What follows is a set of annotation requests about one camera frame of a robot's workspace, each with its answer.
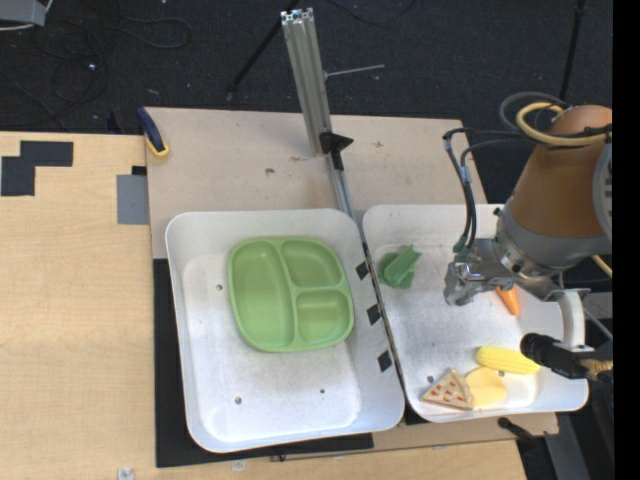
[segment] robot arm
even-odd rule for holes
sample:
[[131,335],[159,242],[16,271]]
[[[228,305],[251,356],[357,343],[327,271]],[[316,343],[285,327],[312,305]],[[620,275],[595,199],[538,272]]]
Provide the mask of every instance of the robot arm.
[[[557,114],[545,132],[526,120],[528,113],[543,108]],[[498,212],[495,236],[473,239],[445,276],[444,297],[452,305],[514,284],[540,300],[557,301],[562,340],[526,335],[521,351],[568,378],[602,380],[603,372],[613,368],[612,361],[603,365],[590,359],[592,349],[580,342],[581,296],[588,290],[567,290],[555,282],[583,259],[612,252],[611,121],[612,111],[596,105],[565,109],[539,102],[521,110],[518,128],[537,145]]]

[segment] yellow corn toy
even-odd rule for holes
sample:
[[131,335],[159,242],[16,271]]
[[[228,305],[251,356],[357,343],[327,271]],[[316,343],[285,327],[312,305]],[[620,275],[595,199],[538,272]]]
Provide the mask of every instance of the yellow corn toy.
[[540,369],[540,365],[519,350],[494,345],[484,345],[476,352],[476,361],[481,366],[506,373],[528,375]]

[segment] toy pizza slice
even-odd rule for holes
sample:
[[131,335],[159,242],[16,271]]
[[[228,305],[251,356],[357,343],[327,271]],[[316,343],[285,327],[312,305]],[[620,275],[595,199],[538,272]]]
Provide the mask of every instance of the toy pizza slice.
[[454,409],[473,409],[473,395],[465,378],[451,368],[420,397],[423,402],[444,405]]

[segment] stand leg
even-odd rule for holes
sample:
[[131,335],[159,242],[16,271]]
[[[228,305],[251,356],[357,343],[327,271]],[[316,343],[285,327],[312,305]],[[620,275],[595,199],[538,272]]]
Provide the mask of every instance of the stand leg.
[[584,6],[586,0],[578,0],[578,4],[575,8],[575,19],[573,22],[573,31],[571,33],[571,42],[569,43],[569,53],[567,55],[567,62],[564,67],[564,78],[562,80],[562,87],[560,88],[559,98],[564,100],[567,95],[567,87],[569,85],[569,78],[571,78],[571,69],[573,68],[573,59],[576,54],[576,43],[578,42],[578,32],[580,31],[580,20],[584,14]]
[[[300,0],[291,0],[291,3],[287,6],[287,8],[285,10],[287,12],[290,12],[296,5],[298,5],[299,1]],[[255,64],[255,62],[258,60],[260,55],[262,55],[262,52],[269,45],[269,43],[274,38],[274,36],[278,32],[278,30],[280,30],[280,13],[278,13],[277,21],[273,24],[273,27],[271,27],[271,30],[269,31],[269,33],[262,40],[262,43],[260,43],[260,45],[258,46],[256,51],[253,52],[253,55],[249,58],[249,60],[244,65],[244,67],[240,70],[238,75],[229,84],[229,86],[228,86],[228,91],[229,92],[227,93],[227,101],[231,101],[233,99],[233,94],[238,90],[238,85],[240,84],[242,79],[247,75],[247,73],[249,72],[251,67]]]

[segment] black tape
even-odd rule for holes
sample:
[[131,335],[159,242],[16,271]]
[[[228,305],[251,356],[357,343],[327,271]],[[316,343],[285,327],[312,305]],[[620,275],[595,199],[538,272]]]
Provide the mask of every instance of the black tape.
[[20,141],[20,156],[2,157],[0,196],[34,196],[36,167],[71,167],[73,142]]
[[356,267],[356,272],[358,273],[358,277],[362,280],[369,273],[369,267],[367,267],[367,262],[363,261]]
[[367,316],[369,317],[369,323],[371,325],[375,324],[381,318],[380,310],[378,309],[378,305],[374,304],[369,309],[367,309]]
[[393,361],[391,361],[391,354],[389,354],[388,350],[385,350],[378,356],[378,365],[380,366],[381,372],[387,370],[392,364]]

